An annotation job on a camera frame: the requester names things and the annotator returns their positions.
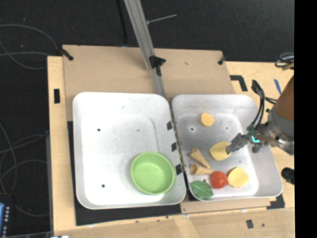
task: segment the red tomato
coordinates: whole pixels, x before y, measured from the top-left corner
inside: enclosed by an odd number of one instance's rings
[[[213,188],[223,188],[228,185],[228,177],[221,171],[215,171],[210,176],[211,186]]]

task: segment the green plate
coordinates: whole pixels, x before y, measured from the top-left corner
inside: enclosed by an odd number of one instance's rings
[[[162,154],[146,152],[133,160],[131,177],[140,191],[149,195],[159,195],[172,188],[175,171],[169,159]]]

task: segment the black background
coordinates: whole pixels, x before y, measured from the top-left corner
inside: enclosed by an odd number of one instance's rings
[[[294,51],[295,0],[141,0],[147,20],[177,14],[151,23],[155,48],[221,50],[232,61],[276,61]],[[127,45],[137,42],[122,0]],[[123,45],[124,34],[116,0],[0,0],[0,25],[22,24],[49,34],[63,44]],[[40,33],[19,27],[0,27],[0,40],[9,52],[37,51],[54,55],[52,42]],[[46,57],[15,56],[28,66],[46,66]],[[0,122],[11,143],[49,131],[47,71],[29,70],[0,56]],[[8,143],[0,131],[0,150]],[[17,162],[46,160],[41,139],[15,151]],[[2,174],[13,165],[4,159]],[[4,179],[9,190],[14,172]],[[12,192],[15,203],[33,214],[49,212],[47,167],[31,162],[18,167]],[[15,213],[14,233],[50,230],[48,217]]]

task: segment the metal bar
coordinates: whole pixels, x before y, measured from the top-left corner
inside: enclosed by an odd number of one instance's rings
[[[144,57],[144,62],[147,69],[152,69],[150,63],[150,57],[155,56],[153,43],[148,29],[148,24],[144,16],[140,0],[124,0],[127,8],[134,33],[136,35],[139,47]],[[153,69],[154,81],[156,84],[158,94],[165,97],[165,90],[161,76],[157,75],[155,69]]]

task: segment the black bracket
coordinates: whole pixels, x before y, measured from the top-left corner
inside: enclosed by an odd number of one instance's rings
[[[150,56],[149,60],[150,60],[152,69],[156,69],[157,75],[162,76],[160,67],[166,62],[166,60],[163,58],[158,58],[156,56]]]

